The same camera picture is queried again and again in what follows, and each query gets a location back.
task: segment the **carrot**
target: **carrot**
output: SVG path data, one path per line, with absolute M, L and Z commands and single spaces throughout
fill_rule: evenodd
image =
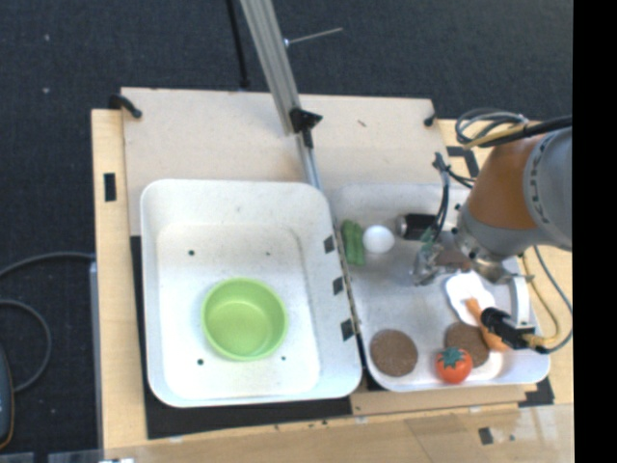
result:
M 480 304 L 477 299 L 470 298 L 465 301 L 465 305 L 475 320 L 478 321 L 480 331 L 482 332 L 482 338 L 484 339 L 486 345 L 494 351 L 506 351 L 509 346 L 505 344 L 498 335 L 491 333 L 487 327 L 482 324 L 482 321 L 480 320 L 482 309 L 480 309 Z

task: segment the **wooden table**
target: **wooden table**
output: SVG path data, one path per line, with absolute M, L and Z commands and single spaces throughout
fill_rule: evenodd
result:
M 336 98 L 324 97 L 330 103 L 336 102 Z M 364 108 L 367 104 L 365 100 L 366 98 L 362 100 Z M 366 112 L 368 117 L 379 116 L 377 110 L 384 104 L 381 101 L 376 102 L 376 111 Z M 413 104 L 413 100 L 396 101 L 402 102 L 403 107 L 406 101 L 410 106 Z M 354 99 L 344 98 L 341 104 L 353 105 Z M 144 460 L 147 461 L 155 461 L 156 455 L 161 458 L 163 455 L 170 457 L 169 451 L 175 451 L 175 461 L 187 462 L 202 461 L 204 451 L 208 452 L 208 461 L 241 461 L 245 456 L 247 461 L 314 461 L 315 451 L 325 451 L 324 457 L 317 457 L 317 460 L 326 461 L 330 458 L 340 461 L 353 454 L 354 458 L 360 461 L 374 461 L 375 458 L 387 461 L 398 461 L 400 458 L 402 461 L 409 460 L 406 459 L 409 455 L 419 457 L 421 453 L 430 452 L 418 436 L 424 433 L 423 429 L 417 430 L 414 420 L 434 418 L 435 421 L 441 421 L 442 425 L 439 425 L 441 429 L 434 430 L 433 433 L 443 430 L 452 434 L 452 427 L 448 429 L 448 421 L 452 421 L 449 417 L 456 415 L 459 417 L 455 421 L 456 426 L 463 437 L 463 428 L 472 426 L 475 422 L 464 422 L 465 419 L 460 417 L 478 412 L 485 416 L 495 410 L 505 410 L 509 414 L 507 417 L 512 417 L 512 413 L 515 417 L 525 416 L 524 411 L 518 409 L 517 403 L 524 400 L 527 393 L 533 392 L 535 386 L 466 389 L 463 403 L 460 396 L 451 390 L 395 394 L 370 392 L 360 386 L 351 395 L 354 407 L 351 417 L 285 425 L 238 427 L 191 434 L 172 440 L 149 440 L 129 248 L 129 200 L 126 189 L 123 115 L 126 115 L 126 112 L 118 110 L 92 111 L 98 270 L 98 324 L 95 329 L 99 334 L 100 428 L 101 444 L 110 451 L 110 455 L 113 454 L 112 449 L 120 449 L 115 457 L 121 457 L 126 454 L 127 448 L 133 448 L 134 453 L 137 448 L 141 448 L 139 450 L 145 451 L 142 454 L 146 455 Z M 456 145 L 452 121 L 438 121 L 434 128 L 441 131 L 445 146 Z M 455 171 L 465 172 L 464 158 L 451 156 L 450 162 Z M 106 183 L 109 182 L 111 174 L 115 178 L 116 191 L 115 197 L 110 201 Z M 546 249 L 545 260 L 557 281 L 566 293 L 572 296 L 572 256 Z M 560 306 L 559 299 L 552 292 L 550 282 L 544 278 L 538 264 L 532 262 L 532 266 L 541 292 L 550 298 L 555 309 L 565 309 Z M 544 328 L 550 333 L 552 325 L 547 314 L 536 302 L 532 303 L 540 323 L 543 326 L 547 324 Z M 563 324 L 569 325 L 566 313 L 560 313 L 560 318 Z M 555 417 L 554 414 L 545 412 L 545 416 L 552 420 L 558 419 L 560 430 L 570 432 L 568 417 L 574 413 L 572 342 L 552 355 L 550 385 L 555 395 L 556 408 L 553 408 L 563 413 L 560 412 L 560 415 Z M 537 414 L 534 417 L 536 422 L 542 419 Z M 567 454 L 570 446 L 564 443 L 561 450 Z

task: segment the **black bracket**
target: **black bracket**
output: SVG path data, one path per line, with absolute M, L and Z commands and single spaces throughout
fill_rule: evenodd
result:
M 316 113 L 301 110 L 300 108 L 294 108 L 289 112 L 289 119 L 291 119 L 293 131 L 296 134 L 302 133 L 302 140 L 305 143 L 305 146 L 312 149 L 314 145 L 310 131 L 321 122 L 323 117 L 321 115 L 317 115 Z
M 142 117 L 142 111 L 135 108 L 135 105 L 123 95 L 111 95 L 109 96 L 108 106 L 112 110 L 120 110 L 126 108 L 135 119 Z

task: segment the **egg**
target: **egg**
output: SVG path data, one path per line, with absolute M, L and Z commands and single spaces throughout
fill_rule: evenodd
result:
M 372 225 L 364 231 L 362 244 L 368 252 L 385 254 L 394 247 L 394 234 L 383 225 Z

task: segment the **black fabric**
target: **black fabric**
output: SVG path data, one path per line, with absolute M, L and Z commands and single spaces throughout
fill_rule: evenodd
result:
M 145 355 L 146 336 L 144 329 L 141 242 L 140 237 L 131 237 L 135 298 L 142 350 L 142 372 L 144 373 L 144 401 L 146 405 L 148 437 L 150 439 L 230 427 L 329 419 L 352 414 L 349 397 L 206 408 L 174 408 L 161 402 L 150 389 L 146 374 L 147 359 Z
M 441 118 L 572 113 L 574 0 L 273 2 L 289 39 L 344 28 L 289 48 L 301 93 L 429 97 Z M 251 90 L 266 91 L 236 9 Z M 240 77 L 225 0 L 0 0 L 0 265 L 94 250 L 93 108 L 123 86 L 236 90 Z M 95 447 L 86 266 L 33 266 L 3 279 L 0 296 L 35 307 L 54 336 L 49 369 L 15 398 L 4 452 L 45 461 Z M 0 341 L 27 378 L 39 332 L 0 310 Z

